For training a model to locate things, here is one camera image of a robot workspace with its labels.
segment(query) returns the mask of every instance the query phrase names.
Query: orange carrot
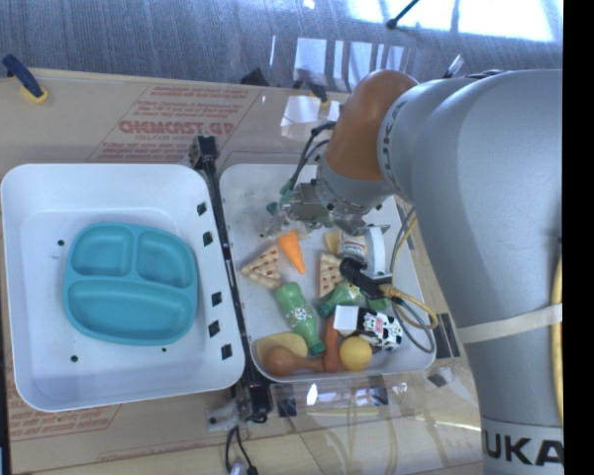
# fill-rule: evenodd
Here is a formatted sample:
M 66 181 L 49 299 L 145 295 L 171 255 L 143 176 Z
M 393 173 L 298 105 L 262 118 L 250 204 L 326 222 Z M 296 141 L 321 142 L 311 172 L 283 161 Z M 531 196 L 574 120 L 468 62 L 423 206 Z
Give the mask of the orange carrot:
M 297 232 L 293 229 L 289 233 L 278 237 L 277 242 L 297 270 L 301 274 L 306 274 L 306 266 L 304 265 L 304 257 L 301 253 Z
M 328 373 L 336 373 L 341 368 L 341 359 L 339 356 L 339 332 L 333 327 L 335 316 L 330 315 L 326 319 L 324 327 L 324 368 Z

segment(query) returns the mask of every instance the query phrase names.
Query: cow print carton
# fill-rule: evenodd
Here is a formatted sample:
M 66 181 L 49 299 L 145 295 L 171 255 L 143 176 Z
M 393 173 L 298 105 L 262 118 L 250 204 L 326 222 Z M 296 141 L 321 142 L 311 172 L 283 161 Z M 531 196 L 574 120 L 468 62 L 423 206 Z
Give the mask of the cow print carton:
M 385 350 L 393 350 L 403 341 L 403 329 L 397 319 L 361 306 L 338 305 L 334 327 L 344 336 L 358 334 Z

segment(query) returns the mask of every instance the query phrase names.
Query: pizza slice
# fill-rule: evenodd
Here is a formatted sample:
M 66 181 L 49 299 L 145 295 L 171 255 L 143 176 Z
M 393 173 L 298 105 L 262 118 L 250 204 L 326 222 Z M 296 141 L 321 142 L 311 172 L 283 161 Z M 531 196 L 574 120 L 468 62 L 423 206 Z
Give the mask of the pizza slice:
M 317 290 L 320 299 L 335 290 L 337 285 L 346 280 L 339 271 L 339 264 L 341 264 L 341 259 L 336 258 L 330 253 L 322 252 L 319 256 L 319 282 Z
M 241 269 L 241 273 L 251 281 L 276 289 L 281 285 L 279 274 L 279 247 L 272 244 L 260 255 Z

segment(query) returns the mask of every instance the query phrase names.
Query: gray floor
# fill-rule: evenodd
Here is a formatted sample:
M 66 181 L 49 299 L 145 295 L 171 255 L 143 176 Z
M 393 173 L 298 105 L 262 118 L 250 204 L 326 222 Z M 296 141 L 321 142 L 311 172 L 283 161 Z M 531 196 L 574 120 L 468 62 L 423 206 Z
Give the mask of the gray floor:
M 563 0 L 0 0 L 2 58 L 29 66 L 349 91 L 378 67 L 419 81 L 562 68 Z M 0 334 L 0 358 L 2 341 Z M 5 417 L 0 370 L 0 444 Z

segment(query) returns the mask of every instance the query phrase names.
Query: white tray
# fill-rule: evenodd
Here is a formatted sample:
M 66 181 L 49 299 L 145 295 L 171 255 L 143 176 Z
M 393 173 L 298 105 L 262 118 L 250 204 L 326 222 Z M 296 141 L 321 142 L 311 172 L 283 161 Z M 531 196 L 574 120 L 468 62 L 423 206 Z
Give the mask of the white tray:
M 15 383 L 29 405 L 58 412 L 164 398 L 224 389 L 242 376 L 229 279 L 197 172 L 171 164 L 27 164 L 11 169 L 0 191 Z M 68 321 L 66 256 L 79 231 L 104 221 L 169 231 L 193 250 L 198 309 L 178 341 L 118 344 Z
M 243 303 L 243 312 L 247 325 L 248 340 L 251 343 L 251 355 L 257 369 L 264 376 L 276 382 L 312 381 L 313 379 L 327 379 L 340 377 L 356 377 L 357 375 L 386 375 L 425 369 L 435 359 L 435 353 L 426 353 L 410 340 L 404 339 L 401 346 L 391 352 L 381 351 L 372 358 L 369 366 L 362 372 L 343 372 L 334 374 L 315 374 L 302 370 L 286 378 L 274 377 L 264 370 L 258 360 L 254 343 L 267 335 L 289 331 L 286 319 L 280 311 L 273 292 L 245 278 L 239 270 L 251 259 L 271 245 L 271 241 L 264 236 L 270 222 L 270 215 L 266 205 L 276 202 L 279 189 L 292 176 L 295 165 L 285 164 L 237 164 L 227 168 L 220 179 L 225 218 L 232 246 L 232 257 L 236 267 L 236 280 Z M 299 181 L 308 181 L 315 177 L 316 166 L 307 165 L 301 172 Z M 375 225 L 390 225 L 385 233 L 387 262 L 391 258 L 397 233 L 402 225 L 396 201 L 388 198 L 382 209 L 373 211 L 364 218 Z M 317 298 L 317 266 L 321 251 L 327 250 L 324 233 L 333 229 L 319 229 L 311 236 L 300 241 L 306 274 L 301 275 L 290 264 L 287 258 L 280 258 L 280 273 L 282 282 L 296 281 L 301 286 L 306 300 L 315 307 L 320 301 Z M 407 244 L 399 252 L 395 267 L 394 283 L 402 291 L 422 301 L 422 291 L 416 275 Z M 429 322 L 426 312 L 413 306 L 424 322 Z M 320 333 L 323 331 L 323 321 L 318 318 Z M 429 347 L 429 340 L 423 330 L 408 327 L 410 333 L 423 346 Z

